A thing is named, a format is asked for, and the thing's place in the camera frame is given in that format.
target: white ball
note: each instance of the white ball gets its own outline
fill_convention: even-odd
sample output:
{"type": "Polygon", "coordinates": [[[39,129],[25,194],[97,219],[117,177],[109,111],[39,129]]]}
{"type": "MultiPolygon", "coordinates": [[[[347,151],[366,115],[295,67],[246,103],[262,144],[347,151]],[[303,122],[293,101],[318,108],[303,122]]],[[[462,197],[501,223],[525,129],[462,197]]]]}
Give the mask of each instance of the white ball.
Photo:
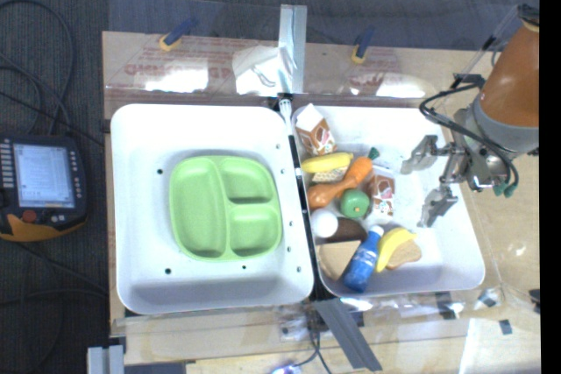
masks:
{"type": "Polygon", "coordinates": [[[319,208],[312,212],[309,222],[314,235],[321,238],[331,237],[339,226],[337,216],[326,208],[319,208]]]}

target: wooden table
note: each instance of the wooden table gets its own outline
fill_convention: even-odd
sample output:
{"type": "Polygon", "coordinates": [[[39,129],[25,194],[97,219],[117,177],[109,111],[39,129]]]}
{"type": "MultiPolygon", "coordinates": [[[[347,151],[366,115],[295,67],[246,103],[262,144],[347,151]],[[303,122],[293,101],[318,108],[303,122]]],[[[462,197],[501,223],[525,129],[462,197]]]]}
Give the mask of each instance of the wooden table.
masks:
{"type": "MultiPolygon", "coordinates": [[[[152,43],[157,38],[139,33],[103,34],[104,117],[107,121],[128,102],[185,101],[184,96],[178,99],[176,95],[124,92],[117,88],[123,78],[124,67],[138,62],[146,43],[152,43]]],[[[206,46],[222,50],[230,48],[230,45],[239,48],[256,44],[255,41],[205,40],[206,46]]],[[[262,44],[274,46],[274,43],[262,44]]],[[[352,70],[349,63],[351,51],[349,46],[307,44],[305,79],[311,80],[308,88],[335,91],[341,85],[342,74],[349,75],[352,70]],[[319,76],[322,81],[314,84],[319,76]]],[[[461,71],[473,57],[472,52],[406,48],[372,49],[369,55],[372,70],[400,74],[403,80],[414,77],[425,88],[432,86],[434,92],[448,88],[452,73],[461,71]]],[[[488,75],[490,60],[490,55],[484,55],[473,72],[488,75]]],[[[224,85],[223,91],[220,94],[224,96],[217,95],[213,101],[230,102],[230,92],[224,85]]],[[[465,107],[473,96],[471,92],[451,98],[444,105],[445,110],[451,113],[465,107]]],[[[338,98],[347,102],[365,100],[352,96],[338,98]]],[[[258,98],[250,101],[262,102],[258,98]]],[[[105,143],[111,333],[112,336],[126,337],[125,364],[181,362],[187,363],[187,373],[237,370],[264,373],[290,361],[306,359],[311,353],[309,341],[305,336],[297,339],[291,338],[290,333],[288,336],[283,334],[283,325],[287,326],[286,315],[278,309],[255,308],[155,317],[129,316],[125,312],[116,291],[109,135],[105,143]]],[[[497,198],[490,191],[475,194],[462,186],[489,273],[484,283],[491,287],[488,292],[497,305],[490,307],[492,303],[487,302],[486,305],[477,301],[480,291],[453,293],[452,303],[463,310],[456,315],[457,319],[450,320],[444,319],[435,309],[433,294],[403,298],[401,304],[394,299],[374,301],[373,309],[364,313],[362,332],[385,372],[539,371],[540,319],[532,309],[528,296],[529,289],[540,286],[538,158],[523,156],[515,164],[521,183],[512,199],[497,198]]],[[[301,314],[302,310],[296,307],[295,312],[301,314]]],[[[352,369],[329,333],[323,336],[322,354],[334,373],[366,372],[352,369]]],[[[303,371],[323,372],[323,367],[316,359],[304,366],[303,371]]]]}

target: banana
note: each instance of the banana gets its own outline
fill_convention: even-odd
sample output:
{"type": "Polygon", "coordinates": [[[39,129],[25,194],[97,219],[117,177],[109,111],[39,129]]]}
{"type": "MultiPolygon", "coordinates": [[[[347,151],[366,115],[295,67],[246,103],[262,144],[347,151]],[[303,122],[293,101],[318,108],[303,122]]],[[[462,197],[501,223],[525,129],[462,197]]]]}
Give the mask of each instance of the banana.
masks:
{"type": "Polygon", "coordinates": [[[381,272],[386,268],[387,262],[394,254],[394,251],[402,243],[417,237],[415,232],[410,232],[403,227],[393,228],[386,232],[378,242],[378,260],[376,261],[376,272],[381,272]]]}
{"type": "Polygon", "coordinates": [[[348,166],[352,158],[353,154],[348,152],[323,154],[322,156],[306,159],[300,167],[307,173],[329,172],[336,168],[348,166]]]}

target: green divided dish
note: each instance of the green divided dish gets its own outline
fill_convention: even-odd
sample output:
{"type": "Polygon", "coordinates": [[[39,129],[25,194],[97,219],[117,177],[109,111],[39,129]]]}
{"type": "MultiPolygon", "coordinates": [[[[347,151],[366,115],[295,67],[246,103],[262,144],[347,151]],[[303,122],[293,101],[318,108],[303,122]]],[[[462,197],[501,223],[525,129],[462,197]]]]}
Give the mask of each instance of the green divided dish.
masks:
{"type": "Polygon", "coordinates": [[[253,159],[183,160],[171,175],[169,205],[175,241],[195,259],[253,258],[281,241],[281,205],[273,177],[253,159]]]}

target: green tomato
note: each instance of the green tomato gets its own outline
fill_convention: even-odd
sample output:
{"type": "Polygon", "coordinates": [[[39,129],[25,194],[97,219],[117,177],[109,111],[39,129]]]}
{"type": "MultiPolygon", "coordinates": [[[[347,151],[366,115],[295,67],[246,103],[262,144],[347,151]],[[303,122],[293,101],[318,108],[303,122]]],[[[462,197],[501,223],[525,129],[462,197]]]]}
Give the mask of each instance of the green tomato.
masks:
{"type": "Polygon", "coordinates": [[[364,216],[370,207],[370,198],[362,190],[348,188],[341,197],[341,213],[349,218],[364,216]]]}

